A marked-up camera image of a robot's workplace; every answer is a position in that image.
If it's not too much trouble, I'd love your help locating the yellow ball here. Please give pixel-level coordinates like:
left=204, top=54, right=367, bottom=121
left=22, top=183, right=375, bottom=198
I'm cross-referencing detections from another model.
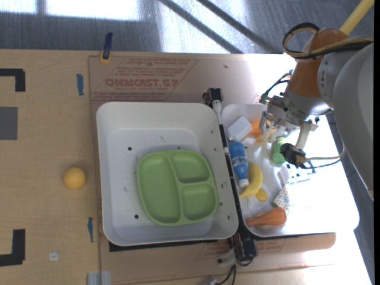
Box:
left=62, top=166, right=87, bottom=191

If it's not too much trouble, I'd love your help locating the black block with thin wires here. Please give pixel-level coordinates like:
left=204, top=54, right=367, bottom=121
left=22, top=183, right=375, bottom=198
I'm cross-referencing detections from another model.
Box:
left=202, top=87, right=224, bottom=106
left=233, top=238, right=259, bottom=263

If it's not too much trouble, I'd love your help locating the yellow banana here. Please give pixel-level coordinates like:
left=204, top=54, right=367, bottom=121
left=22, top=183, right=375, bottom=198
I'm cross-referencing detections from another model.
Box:
left=238, top=162, right=264, bottom=200

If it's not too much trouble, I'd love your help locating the white carton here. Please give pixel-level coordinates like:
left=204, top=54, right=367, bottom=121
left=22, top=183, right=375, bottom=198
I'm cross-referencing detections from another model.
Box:
left=226, top=115, right=254, bottom=143

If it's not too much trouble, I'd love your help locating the blue bottle with white cap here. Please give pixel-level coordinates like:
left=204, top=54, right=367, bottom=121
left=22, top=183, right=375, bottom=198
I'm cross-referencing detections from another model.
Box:
left=228, top=141, right=250, bottom=188

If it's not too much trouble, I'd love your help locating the brown cardboard board, red print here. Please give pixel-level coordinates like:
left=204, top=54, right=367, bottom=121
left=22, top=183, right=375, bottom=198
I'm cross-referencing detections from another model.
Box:
left=88, top=52, right=337, bottom=280

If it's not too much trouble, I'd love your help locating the green toy vegetable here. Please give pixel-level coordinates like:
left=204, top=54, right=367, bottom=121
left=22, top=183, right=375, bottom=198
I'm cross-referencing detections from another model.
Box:
left=271, top=137, right=287, bottom=164

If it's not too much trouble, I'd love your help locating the small orange toy food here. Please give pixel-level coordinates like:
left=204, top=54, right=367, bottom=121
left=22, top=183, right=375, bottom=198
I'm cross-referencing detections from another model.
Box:
left=248, top=120, right=263, bottom=136

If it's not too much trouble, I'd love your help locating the thin black and white rod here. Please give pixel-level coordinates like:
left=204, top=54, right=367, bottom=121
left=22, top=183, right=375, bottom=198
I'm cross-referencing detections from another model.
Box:
left=212, top=99, right=251, bottom=243

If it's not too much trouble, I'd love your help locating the green divided plate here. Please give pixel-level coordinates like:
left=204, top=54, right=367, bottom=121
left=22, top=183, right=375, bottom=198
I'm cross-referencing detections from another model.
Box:
left=136, top=149, right=220, bottom=227

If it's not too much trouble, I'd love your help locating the black cylinder on white bracket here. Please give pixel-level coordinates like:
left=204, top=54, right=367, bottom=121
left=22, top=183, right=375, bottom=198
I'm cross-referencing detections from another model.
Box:
left=280, top=122, right=318, bottom=168

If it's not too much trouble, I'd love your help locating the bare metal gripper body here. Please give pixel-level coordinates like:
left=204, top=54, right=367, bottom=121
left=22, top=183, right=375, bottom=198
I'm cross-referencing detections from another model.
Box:
left=265, top=94, right=300, bottom=131

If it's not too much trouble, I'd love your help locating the patterned white packet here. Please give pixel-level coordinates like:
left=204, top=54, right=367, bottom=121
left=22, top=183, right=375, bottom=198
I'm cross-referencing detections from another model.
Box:
left=273, top=183, right=292, bottom=216

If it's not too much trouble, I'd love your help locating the white plastic tray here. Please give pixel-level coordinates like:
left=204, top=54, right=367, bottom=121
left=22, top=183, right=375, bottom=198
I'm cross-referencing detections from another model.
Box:
left=221, top=102, right=360, bottom=238
left=95, top=101, right=239, bottom=247

